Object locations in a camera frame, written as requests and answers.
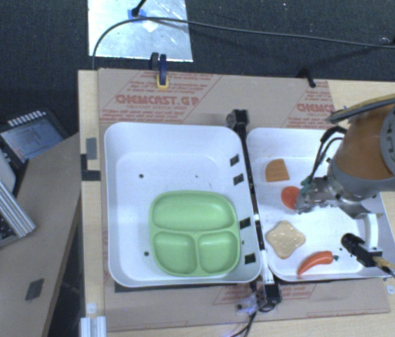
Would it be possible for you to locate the black cylinder on white bracket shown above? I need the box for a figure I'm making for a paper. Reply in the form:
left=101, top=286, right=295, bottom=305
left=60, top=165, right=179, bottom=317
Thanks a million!
left=340, top=212, right=384, bottom=268

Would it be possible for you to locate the beige toast slice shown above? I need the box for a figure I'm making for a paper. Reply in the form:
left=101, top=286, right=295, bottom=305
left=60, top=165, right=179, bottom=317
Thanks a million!
left=265, top=220, right=307, bottom=260

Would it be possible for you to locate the white plastic tray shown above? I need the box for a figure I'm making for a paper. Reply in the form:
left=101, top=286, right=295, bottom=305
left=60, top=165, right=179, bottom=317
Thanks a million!
left=246, top=127, right=395, bottom=282
left=104, top=121, right=263, bottom=289

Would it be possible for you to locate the red round toy food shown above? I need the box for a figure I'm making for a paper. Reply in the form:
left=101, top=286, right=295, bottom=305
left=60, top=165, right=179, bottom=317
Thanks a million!
left=281, top=185, right=302, bottom=211

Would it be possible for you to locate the orange carrot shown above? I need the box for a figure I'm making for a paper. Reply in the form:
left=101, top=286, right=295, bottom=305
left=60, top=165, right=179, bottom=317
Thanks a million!
left=297, top=250, right=340, bottom=277

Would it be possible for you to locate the brown cardboard board red print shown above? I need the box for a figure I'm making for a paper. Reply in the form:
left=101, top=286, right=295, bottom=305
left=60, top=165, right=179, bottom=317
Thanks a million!
left=97, top=67, right=391, bottom=332

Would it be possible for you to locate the orange bread slice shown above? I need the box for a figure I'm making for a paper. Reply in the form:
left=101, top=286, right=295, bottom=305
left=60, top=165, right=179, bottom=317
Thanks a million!
left=265, top=159, right=290, bottom=183

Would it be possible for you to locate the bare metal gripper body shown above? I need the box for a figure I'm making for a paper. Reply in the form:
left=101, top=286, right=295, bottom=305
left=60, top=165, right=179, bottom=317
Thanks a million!
left=294, top=176, right=372, bottom=220

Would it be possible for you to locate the green divided plate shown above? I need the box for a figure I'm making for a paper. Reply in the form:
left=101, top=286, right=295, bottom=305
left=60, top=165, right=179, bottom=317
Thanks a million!
left=148, top=190, right=241, bottom=278

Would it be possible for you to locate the thin black and white rod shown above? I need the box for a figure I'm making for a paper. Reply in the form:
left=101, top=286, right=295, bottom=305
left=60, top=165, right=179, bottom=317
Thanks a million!
left=238, top=121, right=272, bottom=287

